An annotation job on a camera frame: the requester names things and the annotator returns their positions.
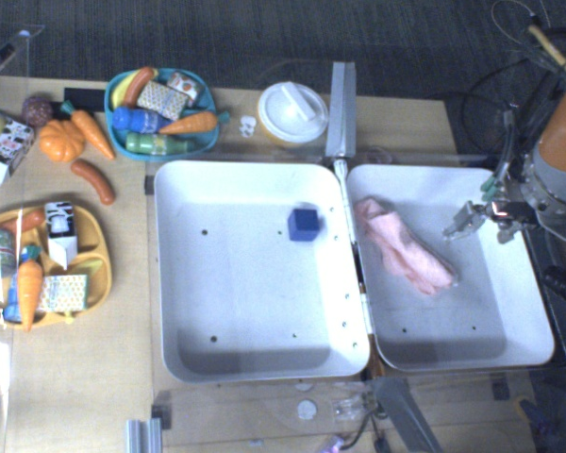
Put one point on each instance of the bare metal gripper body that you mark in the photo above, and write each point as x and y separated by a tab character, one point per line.
514	211

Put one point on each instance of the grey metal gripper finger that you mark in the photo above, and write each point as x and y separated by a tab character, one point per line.
464	220
506	235

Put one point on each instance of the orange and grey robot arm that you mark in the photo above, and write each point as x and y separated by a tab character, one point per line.
561	130

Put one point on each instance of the pink cloth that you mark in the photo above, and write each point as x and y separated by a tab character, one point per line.
401	248

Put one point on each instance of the white plastic tray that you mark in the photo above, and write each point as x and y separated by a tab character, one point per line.
245	290
481	300

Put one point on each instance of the blue cube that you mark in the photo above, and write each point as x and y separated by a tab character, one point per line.
304	224

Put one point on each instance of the yellow bowl with white lid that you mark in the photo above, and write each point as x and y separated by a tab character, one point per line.
292	111

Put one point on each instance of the small white plastic piece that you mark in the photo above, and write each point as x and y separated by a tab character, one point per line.
248	126

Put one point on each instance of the teal divided plate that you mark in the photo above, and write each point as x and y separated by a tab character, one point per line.
207	145

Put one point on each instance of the orange carrot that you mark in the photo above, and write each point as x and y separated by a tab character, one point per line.
29	286
92	132
191	123

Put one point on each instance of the white can with orange print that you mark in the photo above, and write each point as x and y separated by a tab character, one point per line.
186	85

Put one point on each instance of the green bottle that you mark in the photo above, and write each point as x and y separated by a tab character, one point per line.
155	143

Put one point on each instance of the patterned yellow carton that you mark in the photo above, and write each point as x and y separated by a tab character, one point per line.
162	100
63	293

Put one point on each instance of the blue bottle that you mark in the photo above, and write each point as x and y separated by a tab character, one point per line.
137	119
12	307

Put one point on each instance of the brown sausage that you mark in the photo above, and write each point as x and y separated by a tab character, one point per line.
28	221
138	84
94	182

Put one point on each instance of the yellow banana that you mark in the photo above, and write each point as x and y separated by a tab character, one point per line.
118	91

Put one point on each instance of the yellow divided plate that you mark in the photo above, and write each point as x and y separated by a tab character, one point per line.
96	262

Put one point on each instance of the white milk carton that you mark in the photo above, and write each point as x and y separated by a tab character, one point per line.
61	234

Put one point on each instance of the orange pumpkin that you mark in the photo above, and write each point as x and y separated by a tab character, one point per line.
61	140

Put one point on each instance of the purple grapes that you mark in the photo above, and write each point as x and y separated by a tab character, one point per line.
37	111

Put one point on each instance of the cow print carton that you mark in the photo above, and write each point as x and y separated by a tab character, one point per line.
9	151

